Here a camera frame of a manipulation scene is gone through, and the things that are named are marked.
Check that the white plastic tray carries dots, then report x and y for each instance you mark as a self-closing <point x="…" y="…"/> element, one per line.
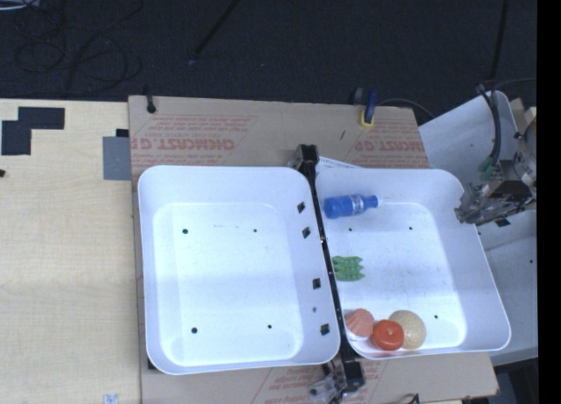
<point x="407" y="271"/>
<point x="228" y="279"/>

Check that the red tomato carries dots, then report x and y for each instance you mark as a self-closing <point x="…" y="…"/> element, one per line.
<point x="388" y="335"/>

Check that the beige round bun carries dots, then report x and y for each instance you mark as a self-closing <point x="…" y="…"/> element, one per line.
<point x="413" y="328"/>

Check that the blue plastic bottle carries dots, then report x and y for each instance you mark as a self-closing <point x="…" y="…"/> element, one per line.
<point x="342" y="206"/>

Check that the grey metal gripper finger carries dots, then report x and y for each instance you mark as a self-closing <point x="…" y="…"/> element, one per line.
<point x="469" y="214"/>
<point x="472" y="196"/>

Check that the thin black rod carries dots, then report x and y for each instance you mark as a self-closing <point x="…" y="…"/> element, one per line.
<point x="326" y="257"/>

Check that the brown cardboard board red print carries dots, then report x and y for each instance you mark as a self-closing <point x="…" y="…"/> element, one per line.
<point x="271" y="130"/>

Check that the pink scallop shell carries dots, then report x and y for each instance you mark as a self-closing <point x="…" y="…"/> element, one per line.
<point x="359" y="322"/>

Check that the green pea pods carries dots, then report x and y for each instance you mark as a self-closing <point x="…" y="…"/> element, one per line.
<point x="347" y="268"/>

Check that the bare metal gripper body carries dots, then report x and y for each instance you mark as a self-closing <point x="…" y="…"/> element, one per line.
<point x="508" y="194"/>

